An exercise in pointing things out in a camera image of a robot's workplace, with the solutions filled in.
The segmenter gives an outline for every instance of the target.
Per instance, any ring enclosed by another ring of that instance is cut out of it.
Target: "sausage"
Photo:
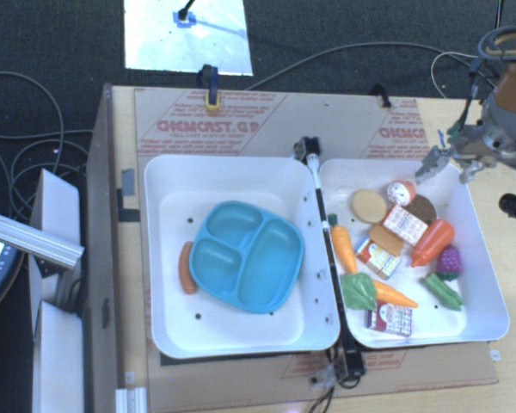
[[[180,276],[181,287],[183,288],[183,292],[188,294],[197,292],[197,285],[189,272],[189,254],[191,254],[191,248],[193,248],[193,242],[186,242],[181,249],[180,260],[178,261],[178,275]]]

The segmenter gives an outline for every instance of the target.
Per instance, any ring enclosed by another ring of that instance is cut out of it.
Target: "ketchup bottle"
[[[443,219],[434,220],[411,252],[411,266],[426,266],[451,242],[453,236],[455,230],[449,222]]]

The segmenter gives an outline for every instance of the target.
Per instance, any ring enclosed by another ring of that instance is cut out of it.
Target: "blue divided plate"
[[[239,201],[215,206],[193,241],[189,270],[197,285],[246,311],[267,313],[289,296],[304,257],[298,229]]]

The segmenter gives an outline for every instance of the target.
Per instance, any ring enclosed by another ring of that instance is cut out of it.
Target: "orange carrot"
[[[350,274],[358,272],[355,264],[355,256],[353,255],[352,240],[350,234],[344,226],[337,224],[336,214],[329,215],[329,223],[331,224],[330,238],[333,241],[336,255],[339,256],[342,266]]]
[[[408,299],[405,295],[398,292],[393,287],[386,285],[380,281],[373,280],[373,286],[377,290],[377,300],[383,301],[384,303],[391,303],[393,305],[407,306],[407,307],[418,307],[412,299]]]

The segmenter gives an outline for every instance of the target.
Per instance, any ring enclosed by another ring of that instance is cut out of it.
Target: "black floor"
[[[276,71],[333,46],[406,41],[445,51],[475,53],[495,25],[497,0],[243,0],[254,77],[221,77],[224,89],[244,89]],[[123,0],[0,0],[0,71],[34,78],[57,99],[65,130],[91,129],[104,83],[194,87],[195,75],[124,68]],[[516,0],[505,0],[503,25],[516,25]],[[411,47],[364,47],[336,52],[260,87],[271,91],[366,95],[383,83],[394,96],[439,94],[430,80],[435,52]],[[436,75],[449,97],[466,97],[466,68],[440,61]],[[58,130],[55,107],[24,79],[0,76],[0,133]],[[69,135],[82,147],[89,135]],[[33,141],[0,140],[6,167]],[[16,173],[53,163],[54,143],[28,151]],[[84,155],[65,149],[62,163]],[[28,197],[37,170],[20,181]],[[0,213],[10,214],[9,188],[0,164]],[[28,278],[23,270],[0,305],[0,412],[30,411],[32,340]]]

